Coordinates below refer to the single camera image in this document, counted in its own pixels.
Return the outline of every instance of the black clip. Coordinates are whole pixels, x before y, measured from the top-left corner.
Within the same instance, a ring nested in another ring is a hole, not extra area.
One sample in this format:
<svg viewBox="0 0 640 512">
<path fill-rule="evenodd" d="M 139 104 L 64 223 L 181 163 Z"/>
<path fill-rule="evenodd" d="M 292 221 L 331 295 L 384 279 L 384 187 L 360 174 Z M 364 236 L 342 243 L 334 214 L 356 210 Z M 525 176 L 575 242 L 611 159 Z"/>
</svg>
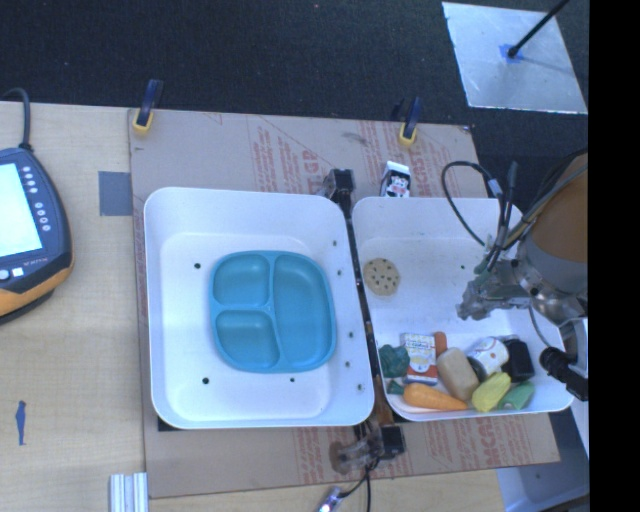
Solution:
<svg viewBox="0 0 640 512">
<path fill-rule="evenodd" d="M 147 90 L 144 92 L 144 97 L 142 98 L 142 106 L 136 110 L 136 115 L 133 119 L 133 128 L 137 132 L 146 133 L 149 131 L 149 128 L 151 128 L 153 109 L 160 103 L 163 85 L 164 82 L 162 80 L 149 80 Z"/>
</svg>

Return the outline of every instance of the cardboard sheet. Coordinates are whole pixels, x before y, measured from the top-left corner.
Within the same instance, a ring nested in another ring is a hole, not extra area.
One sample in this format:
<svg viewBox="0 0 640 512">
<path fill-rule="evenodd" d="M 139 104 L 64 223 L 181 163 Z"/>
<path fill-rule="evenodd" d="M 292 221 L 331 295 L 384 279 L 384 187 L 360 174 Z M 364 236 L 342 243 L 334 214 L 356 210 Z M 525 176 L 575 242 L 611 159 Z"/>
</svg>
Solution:
<svg viewBox="0 0 640 512">
<path fill-rule="evenodd" d="M 150 395 L 143 206 L 165 186 L 314 194 L 333 168 L 354 171 L 354 199 L 377 195 L 388 160 L 411 169 L 411 195 L 443 196 L 442 168 L 476 162 L 462 126 L 419 125 L 414 145 L 397 141 L 400 123 L 206 112 L 155 112 L 146 134 L 131 127 L 134 240 L 144 437 L 152 498 L 354 481 L 329 458 L 333 443 L 355 441 L 350 427 L 175 430 L 159 422 Z M 450 192 L 486 197 L 482 177 L 451 169 Z M 407 451 L 373 478 L 557 462 L 547 414 L 401 423 Z"/>
</svg>

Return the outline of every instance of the yellow clamp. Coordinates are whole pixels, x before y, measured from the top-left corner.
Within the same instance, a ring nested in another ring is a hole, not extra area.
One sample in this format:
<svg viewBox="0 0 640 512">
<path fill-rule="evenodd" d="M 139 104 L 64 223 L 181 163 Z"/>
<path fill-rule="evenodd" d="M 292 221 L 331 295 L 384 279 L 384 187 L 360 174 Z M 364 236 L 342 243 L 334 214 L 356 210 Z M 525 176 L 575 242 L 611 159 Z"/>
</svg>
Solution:
<svg viewBox="0 0 640 512">
<path fill-rule="evenodd" d="M 422 107 L 422 100 L 416 96 L 413 98 L 405 121 L 400 127 L 400 133 L 398 134 L 398 141 L 403 146 L 411 146 L 416 141 L 416 135 L 418 133 L 418 120 L 420 119 L 420 109 Z"/>
<path fill-rule="evenodd" d="M 147 89 L 142 98 L 142 106 L 136 110 L 133 116 L 133 129 L 140 134 L 147 133 L 153 122 L 153 109 L 160 101 L 162 95 L 162 80 L 149 80 Z"/>
</svg>

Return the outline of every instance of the blue divided plate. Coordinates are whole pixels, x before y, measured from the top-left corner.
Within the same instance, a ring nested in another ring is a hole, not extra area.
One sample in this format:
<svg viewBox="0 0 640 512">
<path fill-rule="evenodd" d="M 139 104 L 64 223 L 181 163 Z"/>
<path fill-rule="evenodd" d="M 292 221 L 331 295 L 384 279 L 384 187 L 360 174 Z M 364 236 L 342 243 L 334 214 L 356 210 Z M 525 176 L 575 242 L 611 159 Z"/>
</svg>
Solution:
<svg viewBox="0 0 640 512">
<path fill-rule="evenodd" d="M 209 303 L 216 347 L 234 368 L 308 371 L 335 349 L 329 283 L 301 254 L 245 251 L 221 258 L 211 272 Z"/>
</svg>

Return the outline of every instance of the small carton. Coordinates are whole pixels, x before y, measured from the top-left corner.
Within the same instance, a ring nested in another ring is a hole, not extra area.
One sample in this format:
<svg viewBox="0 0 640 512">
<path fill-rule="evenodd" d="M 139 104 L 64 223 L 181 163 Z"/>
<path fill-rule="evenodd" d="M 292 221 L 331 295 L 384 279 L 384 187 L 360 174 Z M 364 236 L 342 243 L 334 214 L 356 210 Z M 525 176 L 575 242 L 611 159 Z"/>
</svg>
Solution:
<svg viewBox="0 0 640 512">
<path fill-rule="evenodd" d="M 411 171 L 406 165 L 388 161 L 382 174 L 380 196 L 409 197 Z"/>
<path fill-rule="evenodd" d="M 403 333 L 400 335 L 400 343 L 409 354 L 405 381 L 435 386 L 438 383 L 435 338 L 426 334 Z"/>
</svg>

